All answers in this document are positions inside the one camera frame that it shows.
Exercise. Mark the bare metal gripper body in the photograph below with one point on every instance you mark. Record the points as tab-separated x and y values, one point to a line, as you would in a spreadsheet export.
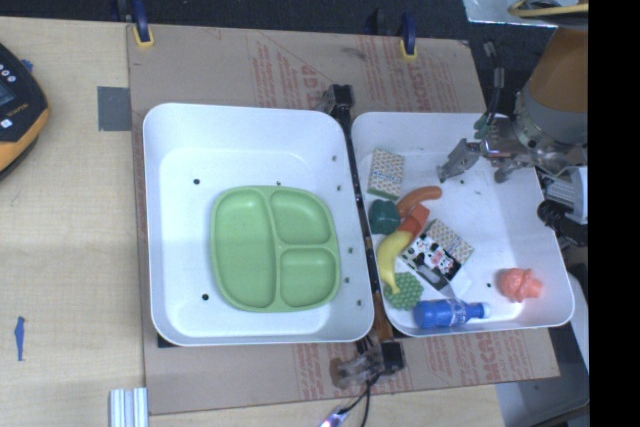
510	146

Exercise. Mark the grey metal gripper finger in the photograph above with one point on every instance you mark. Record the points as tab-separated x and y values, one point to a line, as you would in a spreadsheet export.
457	162
506	172

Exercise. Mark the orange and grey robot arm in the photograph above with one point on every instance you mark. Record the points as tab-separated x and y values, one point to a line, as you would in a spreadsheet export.
562	75

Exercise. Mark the orange sausage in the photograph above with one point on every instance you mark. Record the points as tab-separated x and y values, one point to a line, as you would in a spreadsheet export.
420	196

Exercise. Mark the white plastic tray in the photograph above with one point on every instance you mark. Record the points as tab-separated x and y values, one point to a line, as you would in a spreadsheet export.
240	140
505	235

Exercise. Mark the small patterned carton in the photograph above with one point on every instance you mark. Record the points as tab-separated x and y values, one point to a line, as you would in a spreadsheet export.
386	172

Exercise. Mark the green bell pepper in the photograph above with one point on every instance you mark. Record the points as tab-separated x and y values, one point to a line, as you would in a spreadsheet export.
384	216

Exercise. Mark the cow print milk carton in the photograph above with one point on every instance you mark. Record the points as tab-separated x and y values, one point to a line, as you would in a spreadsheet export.
435	255

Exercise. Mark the yellow banana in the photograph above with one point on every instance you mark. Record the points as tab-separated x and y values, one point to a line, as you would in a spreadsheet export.
391	252

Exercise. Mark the salmon pink toy food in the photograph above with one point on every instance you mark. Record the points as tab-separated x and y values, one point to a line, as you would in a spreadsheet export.
517	284

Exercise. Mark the green grapes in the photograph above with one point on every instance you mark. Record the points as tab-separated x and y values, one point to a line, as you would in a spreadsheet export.
406	291

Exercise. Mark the blue bottle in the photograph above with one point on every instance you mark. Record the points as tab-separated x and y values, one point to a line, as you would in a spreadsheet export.
440	313

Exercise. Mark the green divided plate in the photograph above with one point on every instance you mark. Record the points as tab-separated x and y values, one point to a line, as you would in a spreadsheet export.
245	245

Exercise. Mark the brown cardboard board red print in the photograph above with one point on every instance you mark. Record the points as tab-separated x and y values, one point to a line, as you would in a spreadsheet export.
200	65

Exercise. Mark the black cylinder on white bracket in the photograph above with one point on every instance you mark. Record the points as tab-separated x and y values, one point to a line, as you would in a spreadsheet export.
565	205

